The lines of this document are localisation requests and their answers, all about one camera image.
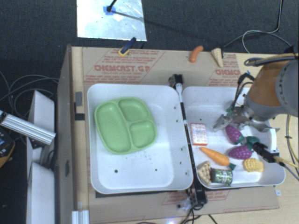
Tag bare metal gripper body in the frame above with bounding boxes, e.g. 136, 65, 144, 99
224, 105, 280, 133

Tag purple grapes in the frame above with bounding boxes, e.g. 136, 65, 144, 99
225, 124, 245, 146
228, 145, 254, 161

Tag white plastic tray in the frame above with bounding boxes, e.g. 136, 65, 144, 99
86, 83, 194, 195
181, 85, 286, 190

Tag red and white carton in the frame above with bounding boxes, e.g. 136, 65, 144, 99
189, 122, 209, 147

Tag orange carrot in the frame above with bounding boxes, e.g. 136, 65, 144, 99
199, 146, 237, 171

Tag thin black and white rod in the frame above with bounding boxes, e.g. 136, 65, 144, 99
176, 83, 199, 191

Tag yellow corn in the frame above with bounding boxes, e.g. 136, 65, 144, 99
242, 157, 264, 173

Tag beige waffle slice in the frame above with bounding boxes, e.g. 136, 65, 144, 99
196, 161, 213, 185

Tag green can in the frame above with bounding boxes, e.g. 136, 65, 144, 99
209, 168, 234, 187

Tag beige ice cream cone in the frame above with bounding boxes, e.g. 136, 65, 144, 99
211, 48, 225, 68

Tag orange sausage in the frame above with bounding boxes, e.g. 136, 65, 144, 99
189, 45, 204, 63

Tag green divided plate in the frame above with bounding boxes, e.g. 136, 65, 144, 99
94, 97, 157, 155

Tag brown cardboard board red print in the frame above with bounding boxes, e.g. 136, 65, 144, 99
81, 46, 281, 217

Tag black cylinder on white bracket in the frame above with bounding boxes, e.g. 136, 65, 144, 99
253, 128, 280, 163

